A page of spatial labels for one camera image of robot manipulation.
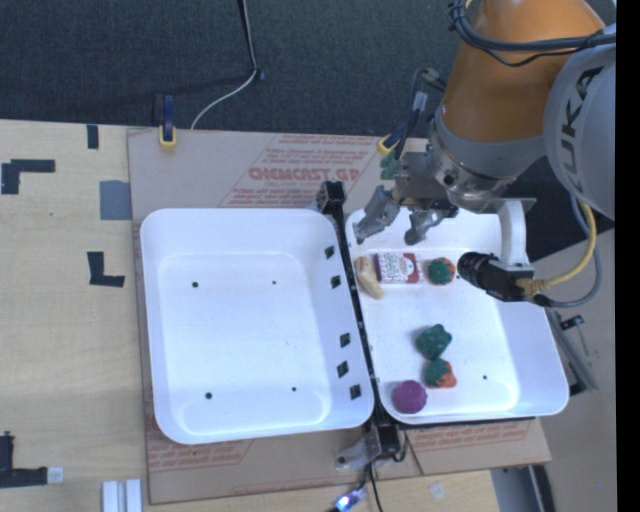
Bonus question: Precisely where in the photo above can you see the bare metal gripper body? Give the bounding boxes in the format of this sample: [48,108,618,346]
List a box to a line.
[390,149,516,215]

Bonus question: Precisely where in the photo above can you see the red and white packet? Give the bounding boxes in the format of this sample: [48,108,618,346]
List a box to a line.
[373,251,421,285]

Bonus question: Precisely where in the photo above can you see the green and orange toy strawberry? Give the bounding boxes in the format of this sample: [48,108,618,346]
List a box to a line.
[426,256,457,287]
[423,357,458,390]

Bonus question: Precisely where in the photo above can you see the thin black rod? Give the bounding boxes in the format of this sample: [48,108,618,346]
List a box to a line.
[331,199,391,426]

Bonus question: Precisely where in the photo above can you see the green broccoli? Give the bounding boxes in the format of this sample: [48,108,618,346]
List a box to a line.
[414,323,453,361]

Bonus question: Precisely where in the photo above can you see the white plastic tray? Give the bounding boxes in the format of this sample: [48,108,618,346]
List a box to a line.
[344,203,571,426]
[139,206,376,446]

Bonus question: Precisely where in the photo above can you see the purple grapes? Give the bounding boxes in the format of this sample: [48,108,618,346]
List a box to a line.
[390,379,429,415]

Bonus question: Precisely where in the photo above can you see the brown cardboard board red print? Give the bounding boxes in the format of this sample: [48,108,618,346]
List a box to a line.
[125,127,553,505]

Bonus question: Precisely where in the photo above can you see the black block with thin wires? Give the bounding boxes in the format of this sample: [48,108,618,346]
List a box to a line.
[314,179,348,216]
[369,417,407,463]

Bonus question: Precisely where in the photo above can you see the black cylinder on white bracket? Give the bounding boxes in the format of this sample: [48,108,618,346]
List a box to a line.
[456,197,537,303]

